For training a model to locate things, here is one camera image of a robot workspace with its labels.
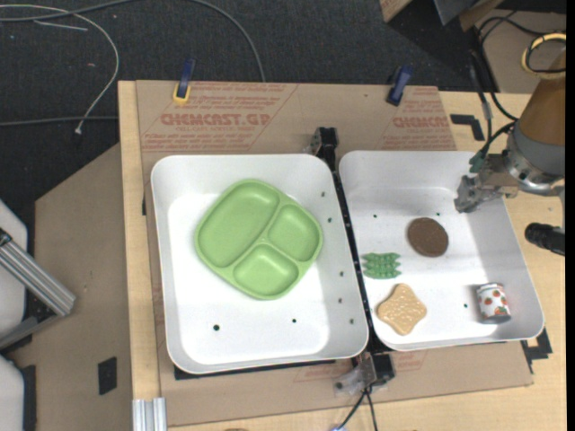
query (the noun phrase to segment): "blue clip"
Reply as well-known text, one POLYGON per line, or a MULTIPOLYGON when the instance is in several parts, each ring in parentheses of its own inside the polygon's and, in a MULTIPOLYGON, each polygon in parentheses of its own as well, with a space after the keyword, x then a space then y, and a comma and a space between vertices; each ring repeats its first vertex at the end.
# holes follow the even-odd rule
POLYGON ((189 57, 183 64, 180 82, 176 84, 173 89, 172 98, 175 102, 183 104, 188 101, 191 90, 191 76, 194 73, 194 68, 196 68, 196 59, 189 57))
POLYGON ((394 86, 387 95, 387 101, 394 106, 398 106, 403 96, 403 88, 410 81, 413 75, 411 66, 401 66, 394 76, 394 86))

